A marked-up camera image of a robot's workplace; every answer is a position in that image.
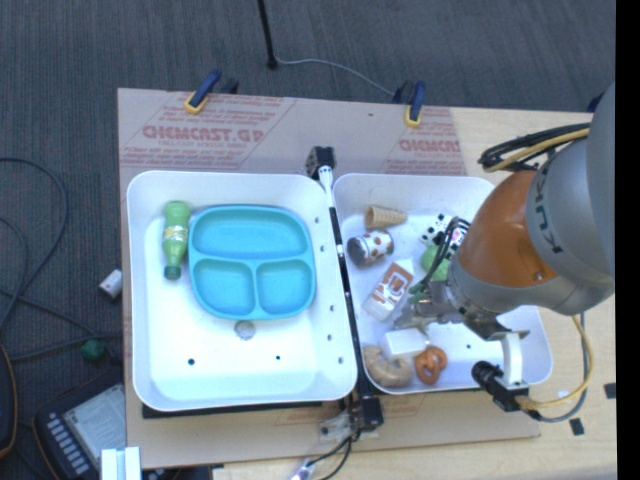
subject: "gray carpet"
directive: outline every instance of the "gray carpet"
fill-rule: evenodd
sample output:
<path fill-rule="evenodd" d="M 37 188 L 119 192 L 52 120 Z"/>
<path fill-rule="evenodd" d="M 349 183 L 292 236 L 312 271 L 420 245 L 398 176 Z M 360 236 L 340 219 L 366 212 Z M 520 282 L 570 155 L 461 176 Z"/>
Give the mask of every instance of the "gray carpet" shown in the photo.
<path fill-rule="evenodd" d="M 265 0 L 280 60 L 266 67 L 256 0 L 0 0 L 0 157 L 46 166 L 67 192 L 62 239 L 24 295 L 101 333 L 121 329 L 120 302 L 98 284 L 120 265 L 116 91 L 191 90 L 213 68 L 240 94 L 390 101 L 424 80 L 426 104 L 585 111 L 615 78 L 616 0 Z M 63 218 L 42 171 L 0 161 L 0 217 L 42 260 Z M 15 231 L 0 222 L 0 287 L 23 269 Z M 0 318 L 10 297 L 0 295 Z M 18 356 L 86 331 L 28 301 L 0 329 Z M 119 353 L 120 341 L 108 343 Z M 92 378 L 107 362 L 76 347 L 14 364 L 20 420 Z M 18 449 L 45 465 L 25 428 Z M 1 479 L 38 478 L 17 452 Z"/>

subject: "blue plate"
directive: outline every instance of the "blue plate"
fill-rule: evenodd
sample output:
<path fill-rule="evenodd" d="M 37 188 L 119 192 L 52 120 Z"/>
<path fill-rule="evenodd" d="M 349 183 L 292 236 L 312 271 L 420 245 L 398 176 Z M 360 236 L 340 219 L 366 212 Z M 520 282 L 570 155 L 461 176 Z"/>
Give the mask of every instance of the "blue plate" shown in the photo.
<path fill-rule="evenodd" d="M 212 206 L 200 213 L 189 232 L 189 269 L 198 302 L 221 318 L 294 316 L 316 291 L 306 226 L 273 206 Z"/>

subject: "soda bottle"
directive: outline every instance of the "soda bottle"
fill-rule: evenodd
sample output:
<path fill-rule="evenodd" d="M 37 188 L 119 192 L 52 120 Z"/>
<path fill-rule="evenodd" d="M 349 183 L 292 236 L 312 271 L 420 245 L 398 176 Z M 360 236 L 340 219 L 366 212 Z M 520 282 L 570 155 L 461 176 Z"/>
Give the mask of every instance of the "soda bottle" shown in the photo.
<path fill-rule="evenodd" d="M 180 279 L 180 264 L 189 247 L 189 217 L 191 209 L 182 201 L 171 201 L 164 207 L 164 233 L 162 250 L 166 258 L 164 277 Z"/>

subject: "table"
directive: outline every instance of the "table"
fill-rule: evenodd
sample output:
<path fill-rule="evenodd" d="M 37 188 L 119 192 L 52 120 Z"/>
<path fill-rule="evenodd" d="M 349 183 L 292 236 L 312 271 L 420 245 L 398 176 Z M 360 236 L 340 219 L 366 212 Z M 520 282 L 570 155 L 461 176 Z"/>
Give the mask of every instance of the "table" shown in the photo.
<path fill-rule="evenodd" d="M 141 402 L 131 385 L 125 204 L 126 187 L 137 173 L 149 169 L 299 172 L 310 146 L 335 145 L 337 176 L 466 173 L 497 184 L 506 173 L 486 174 L 476 163 L 484 149 L 518 135 L 591 118 L 582 113 L 425 107 L 421 129 L 407 130 L 400 105 L 213 95 L 196 125 L 180 111 L 178 103 L 187 95 L 135 89 L 121 89 L 118 95 L 127 444 L 140 447 L 145 468 L 223 462 L 224 468 L 215 469 L 215 479 L 289 478 L 301 456 L 330 447 L 317 442 L 317 419 L 334 415 L 335 408 L 323 406 L 315 414 L 313 409 L 312 413 L 293 409 L 275 415 L 260 411 L 142 418 Z M 204 140 L 214 147 L 195 147 Z M 382 152 L 373 153 L 376 147 Z M 548 310 L 541 310 L 541 317 L 554 367 L 546 382 L 532 387 L 531 395 L 544 400 L 577 386 L 582 363 L 571 319 Z M 616 400 L 605 391 L 605 385 L 616 382 L 615 297 L 587 313 L 586 327 L 596 370 L 587 400 L 576 415 L 584 433 L 575 435 L 568 422 L 538 424 L 519 413 L 503 413 L 479 391 L 412 395 L 391 409 L 396 415 L 406 411 L 409 417 L 388 418 L 380 436 L 355 443 L 339 477 L 616 477 Z M 559 407 L 556 413 L 569 408 Z M 338 459 L 332 460 L 322 464 L 318 476 L 331 471 Z"/>

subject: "bottle label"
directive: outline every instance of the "bottle label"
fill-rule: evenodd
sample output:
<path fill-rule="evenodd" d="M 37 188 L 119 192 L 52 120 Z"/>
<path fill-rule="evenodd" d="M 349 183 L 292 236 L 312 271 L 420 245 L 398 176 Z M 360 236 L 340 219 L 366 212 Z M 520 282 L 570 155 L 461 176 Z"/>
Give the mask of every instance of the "bottle label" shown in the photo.
<path fill-rule="evenodd" d="M 164 240 L 186 242 L 189 237 L 189 228 L 183 226 L 167 226 L 164 228 Z"/>

